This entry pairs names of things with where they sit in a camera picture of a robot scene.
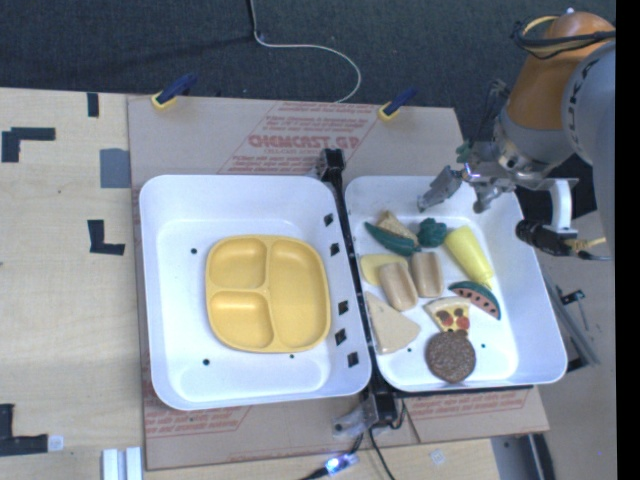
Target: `dark gray floor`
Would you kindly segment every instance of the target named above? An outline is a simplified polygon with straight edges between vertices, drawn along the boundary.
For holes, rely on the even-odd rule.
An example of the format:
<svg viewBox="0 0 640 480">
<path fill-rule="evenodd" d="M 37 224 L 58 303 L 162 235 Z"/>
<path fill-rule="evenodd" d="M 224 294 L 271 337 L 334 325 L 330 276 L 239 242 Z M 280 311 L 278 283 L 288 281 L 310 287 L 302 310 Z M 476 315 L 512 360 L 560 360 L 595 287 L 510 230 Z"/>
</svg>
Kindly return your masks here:
<svg viewBox="0 0 640 480">
<path fill-rule="evenodd" d="M 480 127 L 489 84 L 513 84 L 525 53 L 514 23 L 568 7 L 616 20 L 616 0 L 254 0 L 271 43 L 312 43 L 362 72 L 350 102 L 384 103 L 408 87 L 412 105 L 453 107 L 465 137 Z M 319 50 L 272 50 L 252 38 L 246 0 L 0 0 L 0 86 L 155 93 L 186 73 L 194 95 L 336 101 L 356 74 Z M 556 173 L 583 180 L 575 215 L 595 208 L 591 170 L 572 157 Z M 546 219 L 546 194 L 519 192 Z"/>
</svg>

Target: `cardboard sheet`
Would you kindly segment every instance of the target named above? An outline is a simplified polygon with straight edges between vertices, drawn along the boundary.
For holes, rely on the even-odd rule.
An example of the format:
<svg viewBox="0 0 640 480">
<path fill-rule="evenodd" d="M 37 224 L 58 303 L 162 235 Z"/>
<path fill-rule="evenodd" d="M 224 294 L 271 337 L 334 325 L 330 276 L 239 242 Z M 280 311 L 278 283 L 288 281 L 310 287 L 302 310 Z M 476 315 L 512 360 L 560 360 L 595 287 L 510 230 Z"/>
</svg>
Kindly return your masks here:
<svg viewBox="0 0 640 480">
<path fill-rule="evenodd" d="M 162 174 L 309 174 L 340 148 L 343 181 L 364 175 L 436 175 L 462 138 L 452 109 L 403 107 L 382 122 L 374 105 L 180 97 L 164 111 L 128 100 L 136 277 L 149 470 L 349 449 L 332 420 L 359 396 L 181 412 L 155 396 L 149 375 L 138 195 Z M 380 446 L 526 434 L 548 429 L 536 388 L 406 399 L 409 418 Z"/>
</svg>

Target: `black cable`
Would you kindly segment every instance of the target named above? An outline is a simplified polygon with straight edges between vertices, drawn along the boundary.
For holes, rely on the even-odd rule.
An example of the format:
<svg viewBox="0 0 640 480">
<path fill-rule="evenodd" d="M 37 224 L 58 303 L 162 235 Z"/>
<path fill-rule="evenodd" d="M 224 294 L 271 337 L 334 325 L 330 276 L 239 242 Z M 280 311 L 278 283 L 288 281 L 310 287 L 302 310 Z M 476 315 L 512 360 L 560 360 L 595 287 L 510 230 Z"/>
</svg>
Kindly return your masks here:
<svg viewBox="0 0 640 480">
<path fill-rule="evenodd" d="M 480 135 L 485 125 L 495 119 L 502 108 L 502 102 L 505 101 L 510 94 L 510 90 L 502 80 L 496 79 L 491 82 L 484 100 L 483 114 L 480 117 L 478 128 L 475 136 L 469 140 L 469 145 L 480 139 Z"/>
<path fill-rule="evenodd" d="M 406 415 L 407 415 L 407 405 L 404 403 L 404 400 L 403 400 L 402 409 L 400 410 L 400 417 L 398 418 L 398 422 L 390 423 L 389 427 L 391 427 L 392 430 L 398 430 L 404 423 L 404 418 Z"/>
<path fill-rule="evenodd" d="M 364 432 L 358 435 L 358 437 L 356 437 L 356 440 L 354 441 L 351 449 L 347 452 L 347 455 L 353 455 L 358 451 L 358 448 L 360 448 L 360 445 L 362 444 L 363 438 L 364 438 Z M 323 466 L 321 468 L 316 469 L 309 476 L 305 476 L 300 480 L 316 480 L 317 478 L 324 478 L 325 476 L 328 476 L 328 475 L 329 475 L 329 471 L 327 471 L 327 467 Z"/>
<path fill-rule="evenodd" d="M 587 260 L 587 261 L 611 261 L 611 260 L 613 260 L 613 258 L 611 256 L 597 256 L 597 255 L 591 254 L 590 252 L 587 252 L 587 251 L 579 251 L 577 253 L 577 256 L 581 260 Z"/>
<path fill-rule="evenodd" d="M 384 457 L 382 456 L 382 452 L 380 451 L 380 448 L 378 448 L 378 444 L 376 443 L 376 440 L 373 437 L 373 429 L 371 429 L 371 428 L 369 429 L 369 439 L 371 439 L 371 444 L 373 445 L 373 449 L 378 454 L 378 458 L 380 459 L 380 462 L 382 463 L 382 467 L 384 467 L 384 470 L 387 472 L 387 475 L 389 476 L 389 479 L 390 480 L 395 480 L 395 477 L 391 473 L 391 470 L 389 469 L 389 466 L 387 466 L 387 462 L 384 460 Z"/>
<path fill-rule="evenodd" d="M 272 44 L 272 43 L 267 43 L 263 38 L 262 38 L 262 34 L 261 32 L 258 30 L 258 19 L 256 18 L 256 10 L 255 10 L 255 5 L 253 0 L 245 0 L 247 7 L 249 9 L 249 13 L 251 15 L 251 24 L 253 26 L 253 37 L 255 39 L 255 41 L 266 47 L 266 48 L 313 48 L 316 50 L 323 50 L 325 52 L 329 52 L 329 53 L 333 53 L 334 55 L 337 55 L 338 57 L 342 58 L 343 60 L 346 60 L 351 67 L 355 70 L 356 75 L 358 77 L 358 80 L 356 82 L 355 87 L 353 88 L 353 90 L 345 97 L 340 98 L 339 100 L 335 101 L 334 103 L 343 103 L 345 101 L 347 101 L 348 99 L 350 99 L 356 92 L 358 92 L 358 90 L 360 89 L 360 84 L 362 83 L 362 73 L 360 73 L 360 68 L 358 67 L 358 65 L 353 62 L 353 60 L 351 60 L 347 55 L 345 55 L 342 52 L 339 52 L 338 50 L 334 50 L 333 48 L 329 48 L 328 46 L 322 46 L 322 45 L 318 45 L 318 44 Z"/>
<path fill-rule="evenodd" d="M 560 15 L 552 14 L 549 16 L 542 16 L 536 19 L 530 19 L 527 21 L 518 21 L 514 25 L 511 37 L 519 48 L 527 51 L 534 57 L 545 60 L 550 59 L 558 55 L 559 53 L 566 51 L 579 50 L 592 44 L 601 43 L 615 39 L 615 30 L 598 30 L 591 34 L 579 34 L 569 37 L 554 37 L 554 38 L 541 38 L 531 39 L 526 37 L 526 34 L 534 27 L 542 23 L 555 21 Z"/>
</svg>

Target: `blue clamp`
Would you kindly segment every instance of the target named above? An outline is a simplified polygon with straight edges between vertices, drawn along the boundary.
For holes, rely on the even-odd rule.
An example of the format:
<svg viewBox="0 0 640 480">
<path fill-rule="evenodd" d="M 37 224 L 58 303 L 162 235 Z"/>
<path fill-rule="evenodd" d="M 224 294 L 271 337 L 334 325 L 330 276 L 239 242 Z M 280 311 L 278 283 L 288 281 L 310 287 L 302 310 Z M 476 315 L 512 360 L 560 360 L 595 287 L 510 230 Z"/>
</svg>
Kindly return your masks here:
<svg viewBox="0 0 640 480">
<path fill-rule="evenodd" d="M 176 101 L 176 96 L 186 96 L 191 88 L 198 81 L 198 77 L 192 73 L 178 78 L 169 85 L 164 91 L 159 92 L 151 97 L 153 106 L 159 110 L 164 110 Z"/>
<path fill-rule="evenodd" d="M 406 104 L 411 98 L 413 98 L 418 91 L 413 87 L 409 87 L 407 90 L 398 94 L 393 101 L 385 103 L 378 109 L 378 117 L 382 121 L 391 121 L 398 114 L 398 110 L 404 104 Z"/>
</svg>

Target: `yellow divided plate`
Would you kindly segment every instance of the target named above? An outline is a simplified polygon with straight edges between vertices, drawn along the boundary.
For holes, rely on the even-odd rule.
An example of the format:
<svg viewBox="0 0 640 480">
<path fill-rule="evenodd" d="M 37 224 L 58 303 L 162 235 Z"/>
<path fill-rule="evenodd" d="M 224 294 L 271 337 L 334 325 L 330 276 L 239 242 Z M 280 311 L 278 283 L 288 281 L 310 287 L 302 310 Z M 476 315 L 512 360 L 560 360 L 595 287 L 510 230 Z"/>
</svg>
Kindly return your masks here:
<svg viewBox="0 0 640 480">
<path fill-rule="evenodd" d="M 242 235 L 216 243 L 207 257 L 207 313 L 226 345 L 252 352 L 299 352 L 329 333 L 324 265 L 307 243 Z"/>
</svg>

